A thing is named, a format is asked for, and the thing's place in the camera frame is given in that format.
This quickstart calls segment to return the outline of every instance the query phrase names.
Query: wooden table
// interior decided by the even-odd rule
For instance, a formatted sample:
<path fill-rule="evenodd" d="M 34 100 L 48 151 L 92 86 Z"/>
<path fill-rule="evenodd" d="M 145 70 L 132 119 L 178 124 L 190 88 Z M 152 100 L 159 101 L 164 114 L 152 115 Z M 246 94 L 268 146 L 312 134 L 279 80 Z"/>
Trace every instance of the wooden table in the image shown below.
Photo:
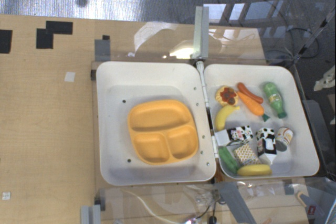
<path fill-rule="evenodd" d="M 54 34 L 53 49 L 37 49 L 36 29 L 46 28 L 47 20 L 73 22 L 72 35 Z M 0 200 L 0 223 L 80 222 L 80 207 L 93 204 L 95 178 L 100 173 L 94 159 L 90 79 L 95 39 L 110 36 L 112 58 L 122 58 L 134 51 L 134 37 L 144 25 L 0 15 L 0 29 L 13 31 L 10 53 L 0 54 L 0 193 L 11 192 L 10 200 Z M 173 27 L 175 43 L 165 46 L 164 40 L 151 39 L 135 52 L 156 52 L 158 60 L 179 40 L 193 39 L 193 26 Z M 168 30 L 161 34 L 171 37 Z M 223 50 L 216 47 L 216 40 L 210 45 L 210 54 Z M 261 44 L 250 48 L 260 51 Z M 228 58 L 241 61 L 236 48 L 225 51 Z M 273 211 L 286 217 L 293 212 L 302 219 L 304 208 L 298 202 L 294 205 Z M 229 211 L 223 212 L 223 219 L 235 223 Z M 150 218 L 148 214 L 137 223 L 158 223 Z"/>

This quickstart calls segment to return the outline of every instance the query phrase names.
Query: orange divided plate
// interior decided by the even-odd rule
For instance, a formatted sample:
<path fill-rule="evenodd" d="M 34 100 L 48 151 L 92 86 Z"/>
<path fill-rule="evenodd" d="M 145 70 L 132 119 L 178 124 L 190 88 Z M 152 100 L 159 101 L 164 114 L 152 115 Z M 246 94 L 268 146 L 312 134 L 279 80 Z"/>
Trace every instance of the orange divided plate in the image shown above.
<path fill-rule="evenodd" d="M 179 162 L 198 150 L 194 119 L 189 109 L 176 100 L 133 107 L 128 114 L 128 130 L 136 154 L 151 165 Z"/>

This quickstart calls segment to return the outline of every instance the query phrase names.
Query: green bottle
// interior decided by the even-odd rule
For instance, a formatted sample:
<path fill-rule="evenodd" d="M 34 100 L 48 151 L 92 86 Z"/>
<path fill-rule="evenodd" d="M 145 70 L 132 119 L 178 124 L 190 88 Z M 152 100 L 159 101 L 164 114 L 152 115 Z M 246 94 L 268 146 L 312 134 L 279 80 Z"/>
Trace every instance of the green bottle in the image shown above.
<path fill-rule="evenodd" d="M 271 107 L 278 113 L 279 119 L 283 119 L 287 116 L 286 112 L 283 110 L 284 102 L 282 101 L 281 95 L 274 83 L 269 82 L 264 86 L 264 92 L 268 98 Z"/>

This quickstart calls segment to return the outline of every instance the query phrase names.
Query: beige checkered block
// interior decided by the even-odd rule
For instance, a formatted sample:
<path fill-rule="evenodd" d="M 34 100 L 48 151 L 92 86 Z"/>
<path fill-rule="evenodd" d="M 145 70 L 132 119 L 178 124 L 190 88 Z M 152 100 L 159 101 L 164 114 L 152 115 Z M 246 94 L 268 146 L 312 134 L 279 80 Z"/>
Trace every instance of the beige checkered block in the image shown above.
<path fill-rule="evenodd" d="M 245 144 L 233 151 L 239 163 L 243 166 L 251 164 L 261 164 L 257 155 L 248 144 Z"/>

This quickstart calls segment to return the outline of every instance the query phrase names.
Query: sausage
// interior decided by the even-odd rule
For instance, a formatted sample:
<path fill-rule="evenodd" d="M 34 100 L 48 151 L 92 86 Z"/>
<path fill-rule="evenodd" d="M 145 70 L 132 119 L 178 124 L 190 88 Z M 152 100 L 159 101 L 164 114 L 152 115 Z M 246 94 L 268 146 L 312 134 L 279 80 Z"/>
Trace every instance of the sausage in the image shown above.
<path fill-rule="evenodd" d="M 255 100 L 257 103 L 262 104 L 263 103 L 263 98 L 254 95 L 253 93 L 251 93 L 243 83 L 238 83 L 237 85 L 238 89 L 240 92 L 242 92 L 243 94 L 247 95 L 248 97 L 252 98 L 253 100 Z"/>

